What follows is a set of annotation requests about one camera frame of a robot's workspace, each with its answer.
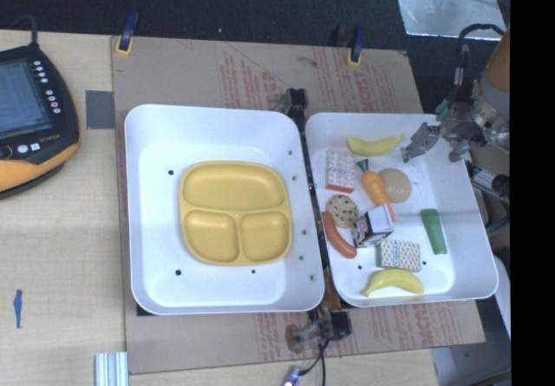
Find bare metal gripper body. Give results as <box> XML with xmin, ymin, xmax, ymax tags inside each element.
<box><xmin>438</xmin><ymin>101</ymin><xmax>512</xmax><ymax>153</ymax></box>

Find yellow banana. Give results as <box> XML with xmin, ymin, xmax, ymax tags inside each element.
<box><xmin>360</xmin><ymin>267</ymin><xmax>426</xmax><ymax>298</ymax></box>
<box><xmin>346</xmin><ymin>133</ymin><xmax>406</xmax><ymax>158</ymax></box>

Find beige bread bun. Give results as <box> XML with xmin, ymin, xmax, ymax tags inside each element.
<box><xmin>378</xmin><ymin>167</ymin><xmax>413</xmax><ymax>205</ymax></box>

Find white plastic tray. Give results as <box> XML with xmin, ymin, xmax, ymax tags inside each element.
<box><xmin>304</xmin><ymin>111</ymin><xmax>500</xmax><ymax>309</ymax></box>
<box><xmin>123</xmin><ymin>103</ymin><xmax>326</xmax><ymax>317</ymax></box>

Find orange carrot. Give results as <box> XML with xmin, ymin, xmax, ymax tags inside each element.
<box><xmin>356</xmin><ymin>158</ymin><xmax>397</xmax><ymax>223</ymax></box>

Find green rounded block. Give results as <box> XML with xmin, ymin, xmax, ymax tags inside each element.
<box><xmin>419</xmin><ymin>207</ymin><xmax>448</xmax><ymax>257</ymax></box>

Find orange and white carton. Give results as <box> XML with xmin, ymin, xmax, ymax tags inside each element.
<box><xmin>324</xmin><ymin>147</ymin><xmax>357</xmax><ymax>194</ymax></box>

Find black and white carton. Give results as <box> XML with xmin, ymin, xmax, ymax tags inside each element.
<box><xmin>350</xmin><ymin>203</ymin><xmax>395</xmax><ymax>249</ymax></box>

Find chocolate chip biscuit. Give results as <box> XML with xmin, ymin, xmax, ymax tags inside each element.
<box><xmin>324</xmin><ymin>193</ymin><xmax>360</xmax><ymax>230</ymax></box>

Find orange white green carton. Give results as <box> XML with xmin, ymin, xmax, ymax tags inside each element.
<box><xmin>375</xmin><ymin>239</ymin><xmax>422</xmax><ymax>274</ymax></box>

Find thin black and white rod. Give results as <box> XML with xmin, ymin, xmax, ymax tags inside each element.
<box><xmin>296</xmin><ymin>114</ymin><xmax>333</xmax><ymax>311</ymax></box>

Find orange sausage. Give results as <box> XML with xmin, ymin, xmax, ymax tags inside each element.
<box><xmin>321</xmin><ymin>210</ymin><xmax>358</xmax><ymax>260</ymax></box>

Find yellow divided plate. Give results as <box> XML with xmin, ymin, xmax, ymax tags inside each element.
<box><xmin>178</xmin><ymin>160</ymin><xmax>294</xmax><ymax>266</ymax></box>

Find brown cardboard board red print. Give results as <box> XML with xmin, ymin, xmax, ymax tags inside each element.
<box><xmin>109</xmin><ymin>35</ymin><xmax>487</xmax><ymax>375</ymax></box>

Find black cylinder on white bracket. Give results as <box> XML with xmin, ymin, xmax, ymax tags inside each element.
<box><xmin>466</xmin><ymin>160</ymin><xmax>512</xmax><ymax>206</ymax></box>

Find black block with thin wires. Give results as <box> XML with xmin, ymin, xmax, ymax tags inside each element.
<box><xmin>285</xmin><ymin>309</ymin><xmax>353</xmax><ymax>353</ymax></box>
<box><xmin>274</xmin><ymin>88</ymin><xmax>310</xmax><ymax>118</ymax></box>

